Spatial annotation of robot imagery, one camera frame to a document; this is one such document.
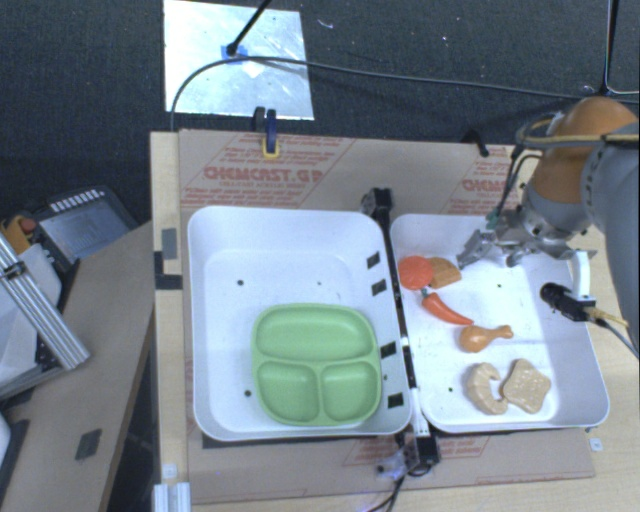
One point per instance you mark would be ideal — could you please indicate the brown toy chicken drumstick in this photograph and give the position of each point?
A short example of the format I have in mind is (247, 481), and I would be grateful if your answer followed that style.
(480, 337)

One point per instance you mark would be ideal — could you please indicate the brown cardboard board red print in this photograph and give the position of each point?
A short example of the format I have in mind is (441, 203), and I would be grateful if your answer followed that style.
(310, 170)

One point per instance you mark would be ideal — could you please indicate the black cylinder on white bracket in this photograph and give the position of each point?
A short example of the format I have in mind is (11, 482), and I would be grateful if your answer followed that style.
(567, 297)

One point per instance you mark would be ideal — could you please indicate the thin black and white rod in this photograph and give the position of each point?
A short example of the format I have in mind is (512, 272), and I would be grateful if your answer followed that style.
(400, 310)

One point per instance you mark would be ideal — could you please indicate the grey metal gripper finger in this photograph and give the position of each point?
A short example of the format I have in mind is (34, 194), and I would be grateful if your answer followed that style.
(517, 257)
(472, 250)

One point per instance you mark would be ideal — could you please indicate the beige toy croissant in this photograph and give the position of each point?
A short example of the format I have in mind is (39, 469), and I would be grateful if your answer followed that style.
(482, 390)

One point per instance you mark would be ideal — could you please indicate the beige toy bread slice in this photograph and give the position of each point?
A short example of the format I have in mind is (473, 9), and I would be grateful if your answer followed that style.
(525, 386)

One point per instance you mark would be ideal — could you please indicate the white plastic tray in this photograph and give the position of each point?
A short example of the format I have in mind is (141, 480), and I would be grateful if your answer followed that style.
(520, 310)
(280, 260)

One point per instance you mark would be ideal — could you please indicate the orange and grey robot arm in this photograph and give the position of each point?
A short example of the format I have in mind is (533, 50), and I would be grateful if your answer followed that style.
(595, 165)

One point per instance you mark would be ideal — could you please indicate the green divided plate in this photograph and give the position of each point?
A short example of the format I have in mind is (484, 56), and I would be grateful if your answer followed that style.
(315, 365)

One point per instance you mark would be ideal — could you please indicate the brown toy bread chunk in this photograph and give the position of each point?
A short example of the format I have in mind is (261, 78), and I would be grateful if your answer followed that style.
(445, 272)

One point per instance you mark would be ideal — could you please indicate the orange toy carrot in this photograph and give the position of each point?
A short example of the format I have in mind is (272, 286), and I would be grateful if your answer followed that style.
(442, 309)

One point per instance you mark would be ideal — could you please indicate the orange round toy fruit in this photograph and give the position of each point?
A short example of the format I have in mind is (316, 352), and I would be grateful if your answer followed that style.
(415, 272)

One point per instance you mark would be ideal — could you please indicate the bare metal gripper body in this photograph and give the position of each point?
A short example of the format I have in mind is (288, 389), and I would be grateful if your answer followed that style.
(532, 235)

